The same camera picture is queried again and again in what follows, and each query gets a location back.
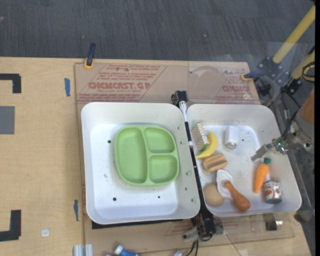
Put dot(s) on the brown cardboard board red print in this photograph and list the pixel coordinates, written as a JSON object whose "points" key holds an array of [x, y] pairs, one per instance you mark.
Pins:
{"points": [[150, 82]]}

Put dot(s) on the blue and white bottle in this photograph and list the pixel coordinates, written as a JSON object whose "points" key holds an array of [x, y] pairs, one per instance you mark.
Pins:
{"points": [[123, 251]]}

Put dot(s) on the green divided plate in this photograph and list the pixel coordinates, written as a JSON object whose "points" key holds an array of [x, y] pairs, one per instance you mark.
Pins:
{"points": [[132, 155]]}

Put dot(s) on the brown chicken drumstick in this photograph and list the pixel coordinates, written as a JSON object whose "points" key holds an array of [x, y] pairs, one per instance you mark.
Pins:
{"points": [[240, 200]]}

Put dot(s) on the white plastic tray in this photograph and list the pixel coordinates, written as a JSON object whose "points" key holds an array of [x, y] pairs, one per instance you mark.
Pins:
{"points": [[100, 175], [242, 165]]}

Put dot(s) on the red and white can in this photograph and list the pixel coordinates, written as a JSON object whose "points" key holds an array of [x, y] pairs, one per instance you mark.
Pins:
{"points": [[272, 192]]}

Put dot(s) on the thin black and white rod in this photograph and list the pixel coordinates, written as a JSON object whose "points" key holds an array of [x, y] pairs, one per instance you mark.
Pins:
{"points": [[192, 152]]}

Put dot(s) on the sausage in bread bun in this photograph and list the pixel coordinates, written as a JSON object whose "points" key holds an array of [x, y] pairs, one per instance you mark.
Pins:
{"points": [[215, 162]]}

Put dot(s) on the yellow banana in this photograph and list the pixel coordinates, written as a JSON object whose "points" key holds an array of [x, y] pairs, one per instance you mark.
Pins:
{"points": [[212, 146]]}

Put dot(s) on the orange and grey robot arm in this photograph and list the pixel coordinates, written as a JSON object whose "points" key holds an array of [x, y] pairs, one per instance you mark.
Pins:
{"points": [[308, 112]]}

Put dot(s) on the round tan biscuit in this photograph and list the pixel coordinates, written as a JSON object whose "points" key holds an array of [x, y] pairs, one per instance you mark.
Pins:
{"points": [[212, 196]]}

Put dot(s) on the white fried egg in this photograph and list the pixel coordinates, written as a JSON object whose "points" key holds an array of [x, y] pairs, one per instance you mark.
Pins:
{"points": [[222, 178]]}

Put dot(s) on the tan and white patterned carton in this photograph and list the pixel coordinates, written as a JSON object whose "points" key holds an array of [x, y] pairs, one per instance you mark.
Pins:
{"points": [[200, 133]]}

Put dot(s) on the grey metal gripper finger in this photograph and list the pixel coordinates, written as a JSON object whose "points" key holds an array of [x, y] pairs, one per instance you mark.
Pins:
{"points": [[261, 151]]}

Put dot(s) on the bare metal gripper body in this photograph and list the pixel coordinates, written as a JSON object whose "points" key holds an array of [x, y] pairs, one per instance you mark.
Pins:
{"points": [[297, 143]]}

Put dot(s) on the orange carrot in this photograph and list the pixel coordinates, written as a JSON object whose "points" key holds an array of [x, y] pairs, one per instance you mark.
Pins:
{"points": [[261, 175]]}

